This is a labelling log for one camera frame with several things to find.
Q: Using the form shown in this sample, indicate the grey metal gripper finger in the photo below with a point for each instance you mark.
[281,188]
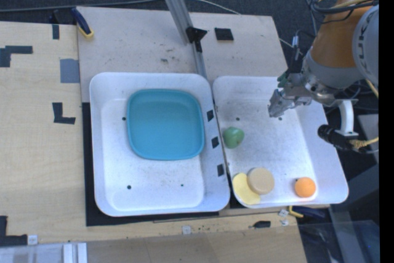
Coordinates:
[286,107]
[274,106]

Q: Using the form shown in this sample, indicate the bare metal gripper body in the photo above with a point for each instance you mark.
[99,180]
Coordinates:
[303,90]

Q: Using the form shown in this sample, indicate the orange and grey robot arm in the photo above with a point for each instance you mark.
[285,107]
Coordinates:
[334,46]

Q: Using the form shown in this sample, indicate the white plastic tray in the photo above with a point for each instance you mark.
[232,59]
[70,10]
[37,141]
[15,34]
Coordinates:
[154,188]
[277,144]

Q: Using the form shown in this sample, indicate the green apple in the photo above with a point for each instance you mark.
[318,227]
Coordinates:
[233,137]

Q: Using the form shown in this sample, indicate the tan round biscuit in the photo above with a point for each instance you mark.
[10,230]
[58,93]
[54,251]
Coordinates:
[260,180]

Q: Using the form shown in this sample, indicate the orange ball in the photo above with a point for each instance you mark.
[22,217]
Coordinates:
[305,187]

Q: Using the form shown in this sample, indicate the yellow round slice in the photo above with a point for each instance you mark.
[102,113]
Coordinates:
[241,191]

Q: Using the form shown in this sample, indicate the blue plate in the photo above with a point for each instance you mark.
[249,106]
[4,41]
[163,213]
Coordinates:
[165,124]

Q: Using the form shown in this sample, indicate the pale wood board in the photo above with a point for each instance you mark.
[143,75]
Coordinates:
[138,46]

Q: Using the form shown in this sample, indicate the black cylinder on white bracket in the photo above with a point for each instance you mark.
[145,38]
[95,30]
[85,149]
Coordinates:
[337,137]

